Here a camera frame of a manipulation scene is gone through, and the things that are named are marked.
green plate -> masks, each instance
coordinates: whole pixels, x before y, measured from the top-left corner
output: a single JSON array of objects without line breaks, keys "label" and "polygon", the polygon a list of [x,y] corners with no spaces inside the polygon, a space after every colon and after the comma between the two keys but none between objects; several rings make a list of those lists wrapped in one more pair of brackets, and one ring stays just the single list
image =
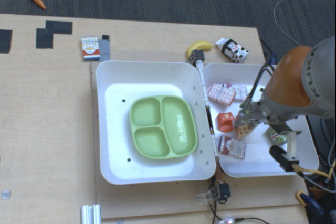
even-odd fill
[{"label": "green plate", "polygon": [[131,105],[130,124],[137,150],[148,158],[182,157],[196,149],[194,117],[180,97],[156,95],[136,100]]}]

toy banana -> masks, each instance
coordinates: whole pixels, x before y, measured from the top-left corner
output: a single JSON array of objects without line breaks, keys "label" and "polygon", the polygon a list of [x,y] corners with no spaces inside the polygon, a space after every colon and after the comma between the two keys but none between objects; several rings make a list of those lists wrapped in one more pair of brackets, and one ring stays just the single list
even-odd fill
[{"label": "toy banana", "polygon": [[193,50],[210,50],[213,48],[213,45],[208,41],[197,41],[193,43],[187,50],[187,57],[189,58]]}]

